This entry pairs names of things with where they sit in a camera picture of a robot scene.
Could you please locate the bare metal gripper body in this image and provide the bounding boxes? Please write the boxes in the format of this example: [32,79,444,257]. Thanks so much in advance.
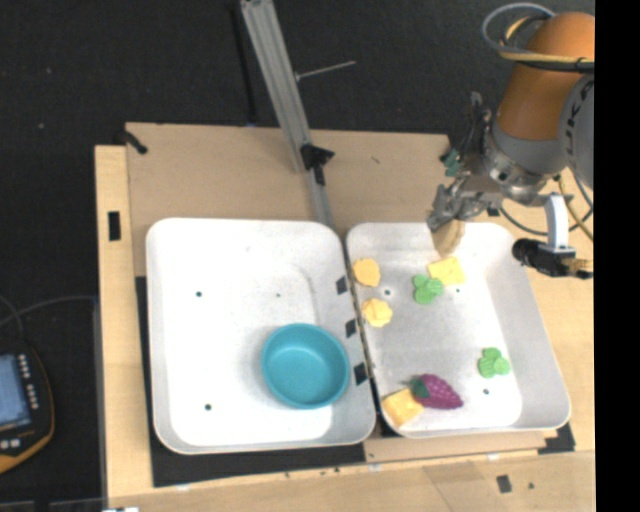
[452,152,550,217]

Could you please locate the tan biscuit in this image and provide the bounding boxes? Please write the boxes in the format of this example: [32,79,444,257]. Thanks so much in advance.
[431,218,467,255]

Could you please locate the yellow cheese slice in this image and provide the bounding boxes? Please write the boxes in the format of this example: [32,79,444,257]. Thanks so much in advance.
[380,388,426,429]
[426,255,468,287]

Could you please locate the green broccoli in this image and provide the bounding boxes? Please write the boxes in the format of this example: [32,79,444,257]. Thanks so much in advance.
[476,346,512,380]
[411,273,446,305]

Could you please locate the yellow ruffled crisp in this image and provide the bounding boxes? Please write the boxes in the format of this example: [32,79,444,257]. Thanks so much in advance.
[351,257,383,289]
[360,297,395,329]

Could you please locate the white plastic tray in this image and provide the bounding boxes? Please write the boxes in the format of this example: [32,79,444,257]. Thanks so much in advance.
[144,216,378,456]
[344,220,573,441]

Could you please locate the purple grapes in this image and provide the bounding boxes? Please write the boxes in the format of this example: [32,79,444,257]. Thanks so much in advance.
[409,373,465,412]

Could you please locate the blue bowl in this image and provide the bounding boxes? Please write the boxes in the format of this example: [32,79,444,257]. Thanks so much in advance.
[259,322,352,411]

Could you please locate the brown cardboard board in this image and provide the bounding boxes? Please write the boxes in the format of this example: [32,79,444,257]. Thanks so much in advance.
[123,121,561,464]

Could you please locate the black cylinder on white bracket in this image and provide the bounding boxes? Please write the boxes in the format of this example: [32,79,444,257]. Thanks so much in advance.
[511,193,594,279]

